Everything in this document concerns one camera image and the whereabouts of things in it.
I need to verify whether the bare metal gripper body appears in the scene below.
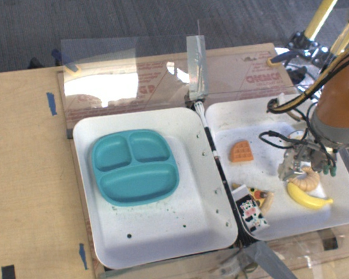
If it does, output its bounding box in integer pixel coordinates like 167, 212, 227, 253
283, 127, 338, 168

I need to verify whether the tan croissant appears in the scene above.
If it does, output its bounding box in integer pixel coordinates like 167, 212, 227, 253
288, 164, 322, 195

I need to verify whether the yellow banana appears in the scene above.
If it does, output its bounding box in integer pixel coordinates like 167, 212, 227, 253
285, 176, 335, 214

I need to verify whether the toy pizza slice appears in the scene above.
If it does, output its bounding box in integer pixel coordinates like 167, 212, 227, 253
231, 178, 277, 220

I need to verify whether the orange waffle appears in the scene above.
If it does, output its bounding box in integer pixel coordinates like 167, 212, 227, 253
227, 139, 255, 164

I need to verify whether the white plastic tray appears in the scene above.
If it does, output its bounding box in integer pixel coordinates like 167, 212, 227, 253
203, 85, 349, 247
70, 99, 242, 274

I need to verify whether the cow print milk carton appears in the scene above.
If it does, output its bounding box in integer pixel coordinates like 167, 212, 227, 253
230, 182, 271, 235

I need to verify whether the brown cardboard board red print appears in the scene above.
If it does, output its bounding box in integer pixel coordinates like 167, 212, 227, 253
56, 31, 349, 279

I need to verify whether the teal divided plate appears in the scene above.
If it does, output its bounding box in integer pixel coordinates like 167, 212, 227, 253
88, 124, 183, 211

